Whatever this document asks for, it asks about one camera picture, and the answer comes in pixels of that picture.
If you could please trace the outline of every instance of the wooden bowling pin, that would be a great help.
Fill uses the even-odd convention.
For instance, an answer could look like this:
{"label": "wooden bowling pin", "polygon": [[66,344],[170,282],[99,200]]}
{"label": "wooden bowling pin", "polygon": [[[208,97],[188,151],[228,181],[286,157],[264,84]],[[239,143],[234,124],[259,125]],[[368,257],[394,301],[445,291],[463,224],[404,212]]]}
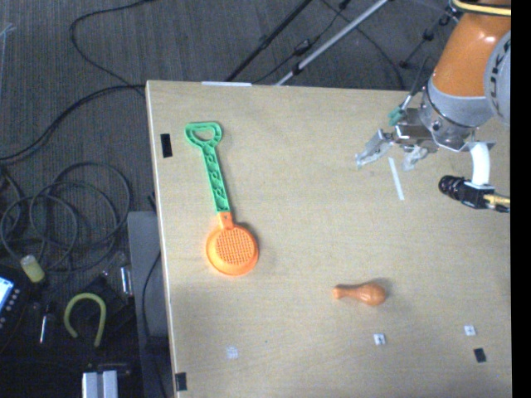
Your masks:
{"label": "wooden bowling pin", "polygon": [[338,284],[332,293],[336,299],[349,297],[371,306],[383,303],[386,298],[385,289],[374,282],[356,286]]}

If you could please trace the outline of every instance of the white tube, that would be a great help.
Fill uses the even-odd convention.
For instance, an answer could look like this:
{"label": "white tube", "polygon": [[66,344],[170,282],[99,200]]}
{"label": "white tube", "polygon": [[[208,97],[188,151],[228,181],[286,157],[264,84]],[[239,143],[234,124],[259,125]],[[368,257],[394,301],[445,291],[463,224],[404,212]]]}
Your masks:
{"label": "white tube", "polygon": [[483,186],[489,184],[490,156],[487,143],[479,142],[471,150],[472,184]]}

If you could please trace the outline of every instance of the green handle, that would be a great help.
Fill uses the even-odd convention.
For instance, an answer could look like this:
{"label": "green handle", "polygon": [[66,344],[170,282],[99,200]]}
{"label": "green handle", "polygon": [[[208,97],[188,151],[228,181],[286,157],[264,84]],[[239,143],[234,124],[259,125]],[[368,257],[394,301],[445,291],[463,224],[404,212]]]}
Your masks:
{"label": "green handle", "polygon": [[[197,133],[212,132],[212,138],[203,139],[197,136]],[[202,158],[205,162],[207,170],[208,183],[210,184],[210,191],[212,192],[212,199],[216,212],[229,212],[229,200],[227,191],[223,184],[222,170],[219,167],[216,156],[216,146],[222,139],[222,128],[217,123],[190,123],[185,129],[187,141],[200,148],[202,151]]]}

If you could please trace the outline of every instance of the floor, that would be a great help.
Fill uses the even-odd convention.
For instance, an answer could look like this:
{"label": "floor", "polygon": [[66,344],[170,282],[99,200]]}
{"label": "floor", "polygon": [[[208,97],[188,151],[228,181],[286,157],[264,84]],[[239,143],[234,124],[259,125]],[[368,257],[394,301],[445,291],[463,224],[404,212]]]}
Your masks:
{"label": "floor", "polygon": [[[0,215],[10,245],[0,245],[0,263],[39,256],[48,285],[35,299],[58,318],[50,347],[35,345],[31,329],[17,332],[1,355],[3,391],[78,396],[80,374],[110,363],[121,365],[120,396],[141,390],[134,316],[99,349],[91,323],[76,340],[60,321],[104,272],[117,293],[127,213],[153,209],[146,80],[406,92],[454,25],[437,23],[448,0],[352,0],[339,11],[344,1],[0,0]],[[426,29],[433,40],[422,39]],[[284,81],[297,62],[302,72]],[[19,220],[19,208],[31,217]],[[127,313],[130,301],[120,302]]]}

